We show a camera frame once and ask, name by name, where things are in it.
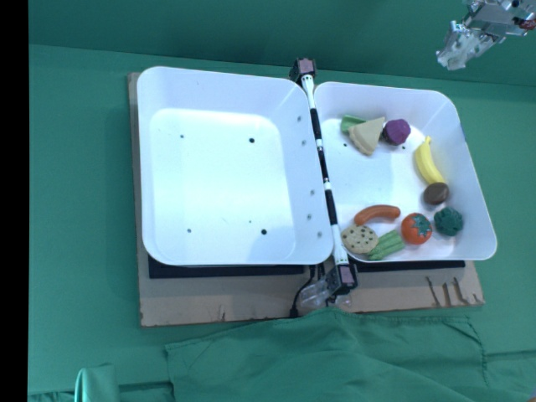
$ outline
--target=toy food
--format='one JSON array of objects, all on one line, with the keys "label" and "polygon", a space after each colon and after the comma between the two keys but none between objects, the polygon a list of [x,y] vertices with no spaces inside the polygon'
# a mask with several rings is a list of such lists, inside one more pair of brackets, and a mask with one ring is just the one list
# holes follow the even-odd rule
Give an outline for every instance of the toy food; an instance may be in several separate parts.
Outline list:
[{"label": "toy food", "polygon": [[348,128],[357,124],[362,124],[365,122],[364,119],[358,118],[356,116],[344,115],[341,120],[341,131],[345,134],[348,134]]},{"label": "toy food", "polygon": [[421,245],[432,236],[432,225],[423,214],[412,213],[402,220],[401,232],[408,243]]},{"label": "toy food", "polygon": [[437,205],[443,203],[449,197],[449,187],[446,183],[436,182],[429,184],[424,193],[425,203]]},{"label": "toy food", "polygon": [[428,184],[437,182],[446,183],[445,179],[434,164],[434,160],[432,159],[430,142],[430,136],[426,136],[422,144],[415,150],[417,168]]},{"label": "toy food", "polygon": [[380,260],[395,251],[402,250],[404,247],[405,244],[402,237],[393,229],[378,238],[378,245],[368,253],[368,258],[370,260]]},{"label": "toy food", "polygon": [[437,232],[454,236],[463,228],[463,218],[460,212],[452,207],[445,207],[434,214],[435,228]]},{"label": "toy food", "polygon": [[382,138],[389,144],[399,146],[406,141],[411,133],[410,124],[404,119],[387,121],[382,131]]},{"label": "toy food", "polygon": [[384,129],[384,121],[384,117],[379,117],[348,128],[350,139],[361,153],[372,155],[378,146],[379,137]]},{"label": "toy food", "polygon": [[355,224],[366,224],[373,218],[387,218],[395,220],[400,216],[400,209],[394,205],[371,205],[366,209],[361,210],[353,217]]},{"label": "toy food", "polygon": [[368,226],[352,224],[342,233],[344,246],[352,253],[369,253],[378,244],[378,236]]}]

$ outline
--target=cardboard base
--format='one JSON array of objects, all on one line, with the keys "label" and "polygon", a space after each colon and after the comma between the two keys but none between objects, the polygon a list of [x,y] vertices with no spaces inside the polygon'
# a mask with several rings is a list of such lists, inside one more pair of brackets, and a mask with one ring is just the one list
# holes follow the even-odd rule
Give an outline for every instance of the cardboard base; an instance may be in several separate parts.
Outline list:
[{"label": "cardboard base", "polygon": [[[138,76],[138,73],[128,75],[128,91],[141,326],[289,317],[296,291],[308,280],[308,271],[276,276],[150,277],[149,255],[143,246],[141,228]],[[360,272],[358,281],[359,287],[338,305],[344,311],[387,312],[484,303],[480,281],[471,261],[466,262],[465,267],[455,268]],[[300,309],[302,315],[309,311]]]}]

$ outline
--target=toy sausage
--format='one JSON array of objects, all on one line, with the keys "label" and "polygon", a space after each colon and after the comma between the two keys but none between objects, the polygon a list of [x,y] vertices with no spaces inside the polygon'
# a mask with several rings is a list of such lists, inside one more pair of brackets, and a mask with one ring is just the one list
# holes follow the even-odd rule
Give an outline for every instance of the toy sausage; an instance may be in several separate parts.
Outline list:
[{"label": "toy sausage", "polygon": [[353,222],[356,225],[362,225],[368,222],[373,218],[386,218],[386,219],[396,219],[400,216],[400,209],[394,205],[371,205],[366,209],[361,210],[353,217]]}]

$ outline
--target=hinged clamshell tray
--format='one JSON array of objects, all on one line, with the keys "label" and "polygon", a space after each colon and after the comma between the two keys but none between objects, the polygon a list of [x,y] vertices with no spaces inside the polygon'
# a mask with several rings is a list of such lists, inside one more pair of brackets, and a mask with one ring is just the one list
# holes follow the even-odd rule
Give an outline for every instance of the hinged clamshell tray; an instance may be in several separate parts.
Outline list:
[{"label": "hinged clamshell tray", "polygon": [[[374,204],[401,210],[368,224],[378,235],[413,212],[445,205],[463,214],[455,237],[434,233],[384,261],[485,260],[497,240],[456,108],[444,95],[327,82],[315,89],[341,229]],[[153,67],[137,81],[142,238],[169,265],[310,265],[333,249],[322,172],[305,92],[290,80]],[[404,118],[403,146],[360,153],[340,129],[344,115]],[[425,204],[413,153],[425,136],[451,190]],[[351,255],[356,260],[366,256]]]}]

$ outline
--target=green tablecloth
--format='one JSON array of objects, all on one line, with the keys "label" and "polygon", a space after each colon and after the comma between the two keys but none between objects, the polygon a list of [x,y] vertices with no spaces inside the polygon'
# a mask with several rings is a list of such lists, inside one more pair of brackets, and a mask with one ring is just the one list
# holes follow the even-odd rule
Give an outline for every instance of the green tablecloth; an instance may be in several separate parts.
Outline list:
[{"label": "green tablecloth", "polygon": [[[165,65],[281,78],[288,67],[42,45],[29,65],[28,395],[72,399],[78,371],[103,363],[122,398],[144,384],[168,392],[166,344],[243,323],[140,327],[126,75]],[[536,88],[320,70],[327,81],[437,90],[456,105],[498,239],[476,263],[486,304],[381,316],[467,316],[490,383],[536,387]]]},{"label": "green tablecloth", "polygon": [[165,347],[169,386],[120,389],[113,365],[83,368],[74,393],[31,402],[526,402],[536,353],[490,357],[468,318],[323,308]]}]

